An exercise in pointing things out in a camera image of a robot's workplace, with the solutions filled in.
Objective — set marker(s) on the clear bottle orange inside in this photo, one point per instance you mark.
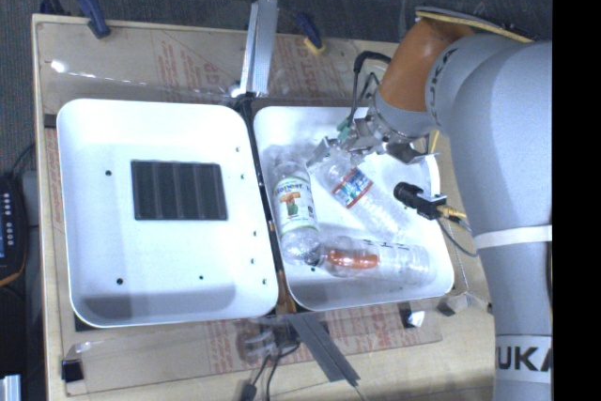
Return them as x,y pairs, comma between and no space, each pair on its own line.
371,260

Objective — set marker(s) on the black cylinder on white bracket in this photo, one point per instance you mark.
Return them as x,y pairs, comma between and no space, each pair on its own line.
418,198

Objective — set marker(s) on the black ribbed rectangular pad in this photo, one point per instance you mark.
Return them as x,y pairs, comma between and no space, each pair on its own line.
178,190

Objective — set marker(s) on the clear bottle red blue label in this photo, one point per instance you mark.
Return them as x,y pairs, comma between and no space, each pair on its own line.
361,195

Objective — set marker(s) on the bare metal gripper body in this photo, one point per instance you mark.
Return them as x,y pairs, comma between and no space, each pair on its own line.
371,137

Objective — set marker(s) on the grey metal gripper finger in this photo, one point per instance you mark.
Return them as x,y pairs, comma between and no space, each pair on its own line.
411,152
324,149

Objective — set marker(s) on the clear bottle green orange label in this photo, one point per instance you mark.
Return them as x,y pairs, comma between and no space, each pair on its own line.
295,206

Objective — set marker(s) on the white plastic tray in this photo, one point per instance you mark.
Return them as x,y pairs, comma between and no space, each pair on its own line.
155,258
375,291

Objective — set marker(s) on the brown cardboard board red print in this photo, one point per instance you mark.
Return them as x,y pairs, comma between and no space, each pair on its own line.
188,61

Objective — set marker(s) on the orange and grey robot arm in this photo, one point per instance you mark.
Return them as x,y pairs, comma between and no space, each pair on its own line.
502,117

